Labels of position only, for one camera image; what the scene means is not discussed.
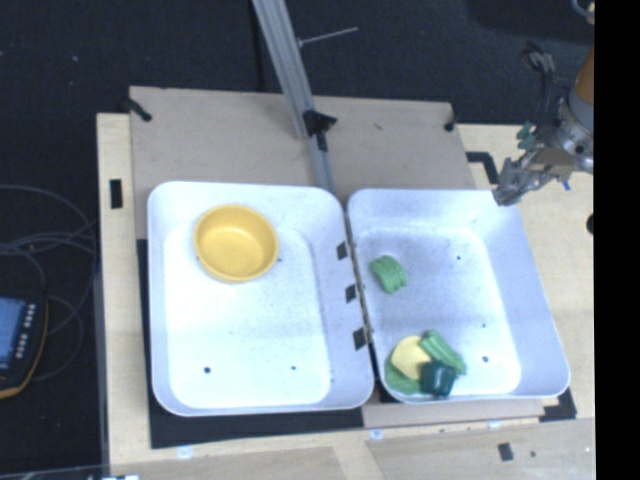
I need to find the white plastic tray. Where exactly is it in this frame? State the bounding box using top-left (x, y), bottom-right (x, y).
top-left (145, 179), bottom-right (376, 418)
top-left (345, 187), bottom-right (573, 406)

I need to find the brown cardboard board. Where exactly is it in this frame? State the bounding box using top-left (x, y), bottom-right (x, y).
top-left (128, 85), bottom-right (547, 430)

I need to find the yellow bowl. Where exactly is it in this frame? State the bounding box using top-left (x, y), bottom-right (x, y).
top-left (192, 203), bottom-right (281, 285)

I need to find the yellow toy pepper slice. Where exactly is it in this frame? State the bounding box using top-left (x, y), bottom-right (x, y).
top-left (390, 334), bottom-right (433, 380)

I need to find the light green ribbed toy vegetable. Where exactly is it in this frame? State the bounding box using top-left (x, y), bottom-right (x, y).
top-left (383, 356), bottom-right (427, 398)
top-left (419, 329), bottom-right (468, 376)
top-left (369, 254), bottom-right (408, 296)

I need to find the thin black and white rod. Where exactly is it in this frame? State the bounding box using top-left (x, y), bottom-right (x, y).
top-left (343, 206), bottom-right (375, 352)

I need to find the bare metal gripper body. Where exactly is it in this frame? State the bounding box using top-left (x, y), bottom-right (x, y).
top-left (519, 116), bottom-right (596, 183)

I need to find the dark green toy pepper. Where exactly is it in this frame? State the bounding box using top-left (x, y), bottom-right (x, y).
top-left (418, 360), bottom-right (458, 399)

